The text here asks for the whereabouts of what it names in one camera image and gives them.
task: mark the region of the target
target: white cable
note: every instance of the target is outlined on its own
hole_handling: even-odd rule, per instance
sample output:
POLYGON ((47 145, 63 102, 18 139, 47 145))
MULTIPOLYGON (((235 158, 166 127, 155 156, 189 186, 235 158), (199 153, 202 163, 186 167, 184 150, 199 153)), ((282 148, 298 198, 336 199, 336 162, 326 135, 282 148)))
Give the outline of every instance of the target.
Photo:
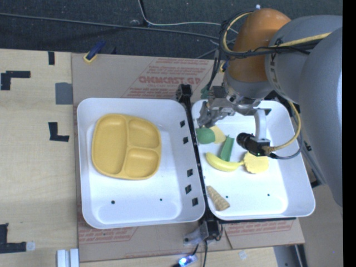
POLYGON ((142 17, 144 18, 144 20, 151 26, 159 26, 159 27, 165 27, 165 26, 181 26, 181 25, 184 25, 184 24, 213 24, 213 25, 216 25, 216 26, 221 26, 221 24, 219 23, 213 23, 213 22, 180 22, 180 23, 170 23, 170 24, 157 24, 157 23, 152 23, 151 21, 149 21, 146 16, 145 16, 145 11, 141 5, 141 1, 138 0, 139 2, 139 6, 140 6, 140 10, 141 10, 141 14, 142 14, 142 17))
MULTIPOLYGON (((227 41, 227 44, 229 45, 230 43, 234 43, 235 41, 236 41, 236 39, 231 39, 231 40, 227 41)), ((200 55, 200 56, 198 56, 198 57, 195 57, 195 59, 198 60, 198 59, 200 59, 200 58, 202 58, 202 57, 205 57, 205 56, 207 56, 207 55, 209 55, 209 54, 215 52, 215 51, 218 50, 218 49, 219 49, 219 48, 217 47, 217 48, 214 48, 213 50, 207 51, 207 52, 203 53, 202 55, 200 55)))

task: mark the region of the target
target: cardboard sheet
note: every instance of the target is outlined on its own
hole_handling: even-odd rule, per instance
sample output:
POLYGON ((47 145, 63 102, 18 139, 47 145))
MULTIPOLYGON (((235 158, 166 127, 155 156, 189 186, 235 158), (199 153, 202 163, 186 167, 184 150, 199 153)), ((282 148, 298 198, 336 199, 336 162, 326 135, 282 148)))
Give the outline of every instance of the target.
MULTIPOLYGON (((198 222, 98 230, 84 221, 81 214, 76 108, 82 100, 90 97, 175 98, 181 83, 192 86, 194 94, 191 100, 195 102, 200 99, 200 90, 210 79, 213 61, 99 55, 88 65, 84 63, 83 55, 72 54, 80 261, 192 252, 194 246, 185 246, 183 238, 198 227, 198 222)), ((213 85, 221 81, 220 73, 213 85)), ((224 230, 220 241, 210 243, 210 251, 304 243, 298 219, 225 224, 224 230)))

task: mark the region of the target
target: blue clip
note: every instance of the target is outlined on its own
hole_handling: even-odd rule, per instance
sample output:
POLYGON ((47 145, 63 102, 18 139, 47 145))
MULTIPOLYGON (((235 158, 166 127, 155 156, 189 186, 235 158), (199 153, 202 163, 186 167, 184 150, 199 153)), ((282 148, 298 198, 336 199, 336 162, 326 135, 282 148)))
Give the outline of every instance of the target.
POLYGON ((227 69, 228 65, 229 65, 229 61, 225 61, 225 62, 221 65, 220 71, 221 71, 221 72, 225 72, 225 70, 227 69))
POLYGON ((97 42, 95 46, 92 47, 92 49, 84 55, 83 59, 86 63, 91 63, 93 60, 95 60, 97 53, 99 53, 100 50, 105 46, 106 41, 100 41, 97 42))

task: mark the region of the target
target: black tape mark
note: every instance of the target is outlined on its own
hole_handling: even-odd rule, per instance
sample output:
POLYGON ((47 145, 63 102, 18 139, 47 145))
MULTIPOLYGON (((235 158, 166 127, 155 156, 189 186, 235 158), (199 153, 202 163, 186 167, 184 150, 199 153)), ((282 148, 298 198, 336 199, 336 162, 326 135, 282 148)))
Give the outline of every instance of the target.
POLYGON ((56 105, 73 104, 73 87, 70 83, 56 83, 56 105))
POLYGON ((48 52, 48 64, 55 65, 55 53, 53 51, 48 52))
POLYGON ((10 90, 11 78, 30 78, 30 71, 6 71, 1 73, 0 90, 10 90))
POLYGON ((10 90, 11 78, 5 73, 1 73, 0 90, 10 90))
POLYGON ((58 135, 58 123, 56 122, 49 122, 48 127, 50 128, 50 140, 54 141, 69 141, 69 136, 59 136, 58 135))
POLYGON ((26 251, 26 242, 8 243, 7 227, 9 224, 0 225, 0 253, 15 253, 26 251))

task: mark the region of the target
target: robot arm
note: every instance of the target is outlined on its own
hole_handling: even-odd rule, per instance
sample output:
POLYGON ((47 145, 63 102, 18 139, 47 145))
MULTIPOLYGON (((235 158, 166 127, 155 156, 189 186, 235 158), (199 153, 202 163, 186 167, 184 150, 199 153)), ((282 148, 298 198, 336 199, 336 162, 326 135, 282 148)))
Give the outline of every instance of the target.
MULTIPOLYGON (((230 57, 223 83, 207 88, 198 125, 211 127, 236 112, 254 115, 260 101, 274 90, 291 105, 299 105, 301 124, 323 178, 342 207, 342 16, 291 20, 273 9, 243 11, 223 28, 220 51, 230 57), (226 33, 245 16, 230 50, 226 33)), ((258 136, 245 134, 237 141, 247 150, 268 147, 258 136)))

